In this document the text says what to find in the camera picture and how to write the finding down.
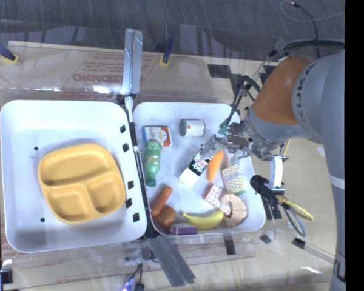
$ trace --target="yellow clamp tip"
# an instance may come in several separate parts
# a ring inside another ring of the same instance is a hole
[[[170,57],[169,57],[169,61],[167,62],[167,64],[165,64],[165,63],[163,62],[163,57],[164,57],[164,54],[162,54],[162,56],[160,56],[160,59],[159,59],[159,65],[161,65],[162,67],[166,68],[166,67],[168,67],[168,66],[169,66],[169,64],[170,64]]]
[[[18,62],[18,60],[19,60],[19,55],[13,54],[13,56],[15,56],[14,60],[8,59],[8,58],[6,58],[4,56],[1,56],[0,58],[1,58],[2,61],[6,62],[8,64],[16,64]]]

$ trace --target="white tray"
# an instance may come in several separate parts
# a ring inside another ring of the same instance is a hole
[[[11,101],[0,111],[0,130],[5,231],[16,250],[42,252],[119,243],[144,234],[147,218],[127,116],[121,107],[96,101]],[[38,164],[54,150],[86,142],[104,146],[115,157],[132,205],[93,221],[66,224],[53,215],[44,199]],[[124,144],[129,147],[126,152]]]
[[[203,200],[210,182],[207,180],[207,170],[200,176],[200,179],[192,188],[179,180],[182,171],[187,167],[192,158],[202,145],[213,135],[218,134],[218,126],[229,116],[231,107],[225,104],[211,103],[189,103],[189,102],[144,102],[138,104],[133,111],[136,124],[136,135],[141,150],[142,161],[144,161],[145,144],[143,127],[148,125],[166,125],[171,129],[173,144],[170,147],[163,147],[161,151],[161,168],[156,175],[157,185],[146,186],[149,203],[152,205],[157,194],[164,186],[171,186],[173,192],[167,204],[177,211],[177,222],[187,222],[181,216],[183,212],[201,216],[210,215],[215,209]],[[202,119],[205,122],[206,130],[202,137],[180,136],[179,123],[181,119]],[[235,114],[232,122],[240,122]],[[232,155],[224,151],[222,168],[230,166]],[[266,214],[264,211],[261,196],[249,184],[249,180],[255,175],[250,158],[243,158],[240,161],[241,169],[247,191],[240,195],[249,209],[248,217],[236,227],[228,227],[223,222],[211,230],[200,230],[198,234],[251,232],[260,229],[265,223]],[[224,187],[221,172],[216,175],[214,183]],[[154,222],[155,227],[163,235],[170,235],[167,230]]]

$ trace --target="table surface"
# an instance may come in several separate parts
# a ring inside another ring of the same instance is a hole
[[[33,89],[37,88],[38,82],[46,88],[44,81],[53,74],[56,76],[53,79],[55,83],[72,85],[64,78],[65,74],[57,73],[53,68],[62,70],[64,64],[67,67],[64,73],[72,76],[76,59],[81,61],[83,54],[107,52],[121,55],[119,50],[22,42],[13,42],[9,48],[18,52],[20,59],[24,60],[22,68],[0,64],[0,107],[11,98],[38,99],[40,96],[34,95]],[[25,60],[30,57],[27,53],[32,53],[33,64],[30,64],[31,60]],[[234,97],[232,79],[229,75],[216,75],[214,71],[230,70],[232,75],[253,75],[261,66],[260,61],[172,55],[170,65],[164,68],[159,65],[159,58],[159,53],[143,53],[141,94],[135,97],[135,105],[146,101],[230,104]],[[93,72],[91,68],[85,70],[84,61],[81,62],[84,73]],[[46,63],[52,65],[51,70],[43,69]],[[11,86],[20,92],[12,95],[14,91],[8,89]],[[57,94],[52,99],[61,97]],[[83,97],[82,93],[70,95],[73,99]],[[249,98],[242,100],[241,117],[249,105]],[[193,271],[195,282],[173,288],[156,260],[148,259],[143,262],[141,279],[146,290],[299,290],[300,286],[302,290],[328,290],[336,224],[323,148],[320,144],[295,138],[290,141],[287,153],[289,159],[283,164],[286,196],[306,208],[315,218],[315,221],[305,221],[306,238],[297,235],[283,212],[283,219],[267,219],[264,226],[254,232],[233,233],[231,237],[221,234],[177,238],[175,243]],[[269,175],[269,164],[255,158],[252,162],[255,173],[265,177]],[[5,239],[1,182],[0,178],[3,261],[13,270],[13,282],[5,284],[4,290],[123,288],[127,277],[136,269],[135,261],[139,259],[136,243],[33,254],[13,249]],[[229,240],[233,242],[235,254],[227,253],[224,243]]]

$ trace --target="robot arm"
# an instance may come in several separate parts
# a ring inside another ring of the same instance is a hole
[[[232,123],[223,138],[213,136],[201,153],[226,147],[272,161],[271,152],[291,138],[323,143],[337,217],[331,291],[346,290],[344,63],[344,50],[317,60],[288,56],[269,75],[244,121]]]

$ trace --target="green bottle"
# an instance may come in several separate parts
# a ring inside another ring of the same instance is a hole
[[[146,185],[149,187],[155,187],[157,181],[155,175],[160,169],[160,152],[162,146],[159,142],[150,141],[146,146],[146,159],[144,162],[144,169],[147,172]]]

